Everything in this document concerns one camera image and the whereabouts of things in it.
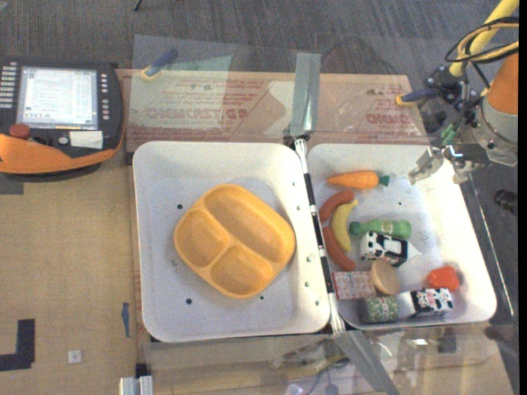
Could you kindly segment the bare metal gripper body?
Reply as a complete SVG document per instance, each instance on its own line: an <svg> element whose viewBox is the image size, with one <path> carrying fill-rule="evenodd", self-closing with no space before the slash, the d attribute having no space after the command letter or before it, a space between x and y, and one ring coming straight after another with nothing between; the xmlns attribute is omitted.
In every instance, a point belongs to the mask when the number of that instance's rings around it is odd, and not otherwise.
<svg viewBox="0 0 527 395"><path fill-rule="evenodd" d="M495 163L515 167L518 147L511 140L483 127L447 128L443 147L448 160L459 167L483 167Z"/></svg>

